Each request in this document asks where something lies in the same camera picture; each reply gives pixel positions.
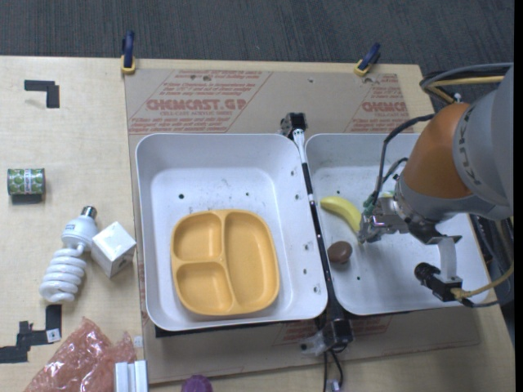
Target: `white tray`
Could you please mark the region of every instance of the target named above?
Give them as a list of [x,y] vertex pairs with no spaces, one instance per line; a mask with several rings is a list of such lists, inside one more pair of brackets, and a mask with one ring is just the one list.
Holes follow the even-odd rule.
[[[306,155],[317,203],[325,196],[342,196],[363,211],[378,175],[382,142],[380,134],[317,134],[306,143]],[[396,160],[408,157],[417,134],[396,136],[387,146],[384,172]],[[390,178],[384,190],[393,190]],[[345,265],[331,265],[334,291],[340,304],[353,314],[386,314],[461,306],[442,302],[414,277],[420,262],[440,266],[437,246],[426,246],[410,234],[387,234],[375,243],[358,244],[355,234],[340,217],[318,206],[325,247],[345,240],[354,248]],[[458,276],[463,288],[473,290],[489,282],[485,262],[466,214],[437,225],[447,235],[462,235],[456,244]],[[483,301],[487,292],[474,296]]]
[[[168,331],[312,319],[327,304],[302,165],[296,145],[277,134],[152,134],[136,147],[145,264],[145,303]],[[184,216],[245,209],[269,225],[279,263],[275,302],[252,314],[190,312],[172,280],[170,237]]]

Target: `green can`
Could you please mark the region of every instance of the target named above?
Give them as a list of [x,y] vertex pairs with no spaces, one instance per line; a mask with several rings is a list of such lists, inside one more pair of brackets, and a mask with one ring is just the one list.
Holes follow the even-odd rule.
[[40,194],[46,189],[43,168],[9,168],[7,170],[7,192],[11,196]]

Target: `gray floor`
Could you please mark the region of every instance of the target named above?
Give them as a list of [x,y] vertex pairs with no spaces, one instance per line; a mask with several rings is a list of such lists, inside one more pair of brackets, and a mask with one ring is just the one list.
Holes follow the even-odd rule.
[[[342,63],[379,42],[379,62],[423,74],[514,61],[515,0],[0,2],[2,56],[119,57],[133,29],[141,58]],[[489,88],[459,90],[469,101]],[[514,338],[513,302],[503,312]]]

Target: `purple object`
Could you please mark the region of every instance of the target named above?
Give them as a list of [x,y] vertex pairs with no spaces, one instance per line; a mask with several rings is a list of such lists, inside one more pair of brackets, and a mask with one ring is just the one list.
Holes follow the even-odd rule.
[[212,392],[212,385],[207,377],[193,375],[183,382],[181,392]]

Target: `blue and yellow clamp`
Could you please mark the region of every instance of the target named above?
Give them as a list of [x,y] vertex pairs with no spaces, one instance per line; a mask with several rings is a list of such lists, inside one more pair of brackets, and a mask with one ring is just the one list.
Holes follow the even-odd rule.
[[134,44],[134,32],[128,30],[122,40],[122,73],[134,74],[136,70],[136,63],[134,55],[132,54],[132,47]]
[[354,67],[354,73],[359,75],[360,77],[363,77],[366,75],[373,64],[376,63],[378,60],[380,53],[379,53],[379,43],[374,43],[372,47],[370,48],[370,51],[367,52],[367,54],[358,61],[358,64]]

